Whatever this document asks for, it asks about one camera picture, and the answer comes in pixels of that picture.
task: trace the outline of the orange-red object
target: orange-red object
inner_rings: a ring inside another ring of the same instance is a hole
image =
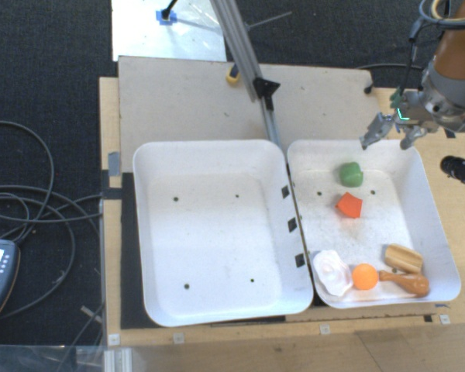
[[[362,211],[363,200],[351,195],[350,193],[345,193],[343,197],[336,204],[343,214],[349,216],[350,218],[359,218]]]
[[[351,273],[353,285],[362,290],[372,289],[379,282],[379,273],[368,263],[356,266]]]

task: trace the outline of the empty white tray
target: empty white tray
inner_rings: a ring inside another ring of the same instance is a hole
[[[143,294],[162,326],[302,312],[313,287],[286,163],[265,140],[134,155]]]
[[[401,150],[398,140],[381,140],[365,151],[358,140],[301,140],[290,146],[288,161],[311,260],[321,250],[335,250],[352,269],[369,263],[389,271],[384,251],[390,243],[417,250],[424,259],[422,273],[430,284],[424,298],[416,298],[393,282],[379,282],[369,291],[351,288],[338,298],[315,277],[315,288],[325,303],[355,308],[450,301],[460,293],[460,276],[415,148]],[[363,184],[358,188],[339,182],[339,168],[352,161],[363,171]],[[358,219],[335,208],[347,191],[363,199]]]

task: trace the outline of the dark floor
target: dark floor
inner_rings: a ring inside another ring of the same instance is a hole
[[[260,62],[358,67],[405,62],[421,0],[237,1],[248,23],[293,12],[251,31]],[[434,29],[422,35],[418,65],[430,59],[437,36]],[[53,189],[70,199],[101,191],[98,78],[117,74],[111,57],[111,0],[0,0],[0,120],[27,126],[46,142],[55,163]],[[394,87],[401,76],[396,69],[374,72],[378,86]],[[408,85],[418,82],[417,72]],[[0,184],[46,188],[48,181],[48,160],[37,141],[0,125]],[[96,200],[83,206],[98,211]],[[24,215],[16,201],[0,204],[0,211]],[[0,220],[0,235],[11,227]],[[98,236],[86,222],[71,227],[77,248],[66,280],[36,307],[0,320],[0,343],[71,343],[88,320],[81,306],[100,305]],[[63,277],[69,239],[65,224],[36,225],[22,244],[19,277],[3,315]],[[79,343],[92,344],[99,329],[90,326]]]

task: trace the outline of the blue tape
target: blue tape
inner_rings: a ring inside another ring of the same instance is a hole
[[[177,22],[177,14],[174,11],[170,11],[169,19],[167,21],[162,18],[162,11],[163,9],[161,9],[160,11],[155,11],[157,21],[159,22],[159,24],[164,26],[172,26],[173,23]]]

